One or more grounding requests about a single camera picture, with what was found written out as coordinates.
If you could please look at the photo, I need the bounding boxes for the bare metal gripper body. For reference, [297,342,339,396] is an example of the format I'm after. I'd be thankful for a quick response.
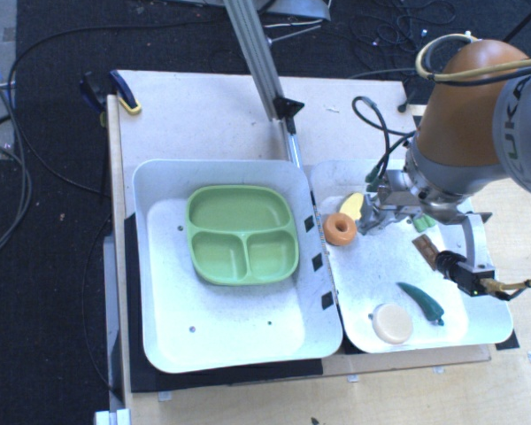
[373,168,466,226]

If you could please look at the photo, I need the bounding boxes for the yellow banana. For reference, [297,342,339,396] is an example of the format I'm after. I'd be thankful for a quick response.
[338,192,366,222]

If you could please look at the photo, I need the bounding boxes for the light green toy food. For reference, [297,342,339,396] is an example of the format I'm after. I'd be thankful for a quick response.
[412,213,437,234]

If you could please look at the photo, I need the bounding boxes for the orange doughnut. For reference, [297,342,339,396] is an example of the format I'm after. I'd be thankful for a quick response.
[322,212,358,247]

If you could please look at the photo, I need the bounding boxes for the brown biscuit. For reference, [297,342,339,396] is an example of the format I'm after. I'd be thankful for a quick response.
[411,233,442,272]

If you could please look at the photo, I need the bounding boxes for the white plastic tray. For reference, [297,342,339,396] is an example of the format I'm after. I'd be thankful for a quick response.
[131,158,344,375]
[309,159,514,355]

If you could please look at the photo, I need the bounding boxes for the dark green chili pepper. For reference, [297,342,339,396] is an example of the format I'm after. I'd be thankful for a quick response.
[396,281,446,327]

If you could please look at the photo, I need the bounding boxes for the cream round biscuit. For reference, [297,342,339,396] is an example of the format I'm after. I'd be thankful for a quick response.
[371,303,414,345]

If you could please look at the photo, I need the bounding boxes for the green divided plate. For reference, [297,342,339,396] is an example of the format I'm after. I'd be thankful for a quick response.
[185,184,301,287]

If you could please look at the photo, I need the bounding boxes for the pale flat board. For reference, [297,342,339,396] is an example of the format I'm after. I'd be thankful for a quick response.
[107,69,492,409]

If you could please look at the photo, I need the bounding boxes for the black cylinder on white bracket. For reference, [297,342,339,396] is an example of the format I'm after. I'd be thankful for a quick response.
[433,212,497,298]

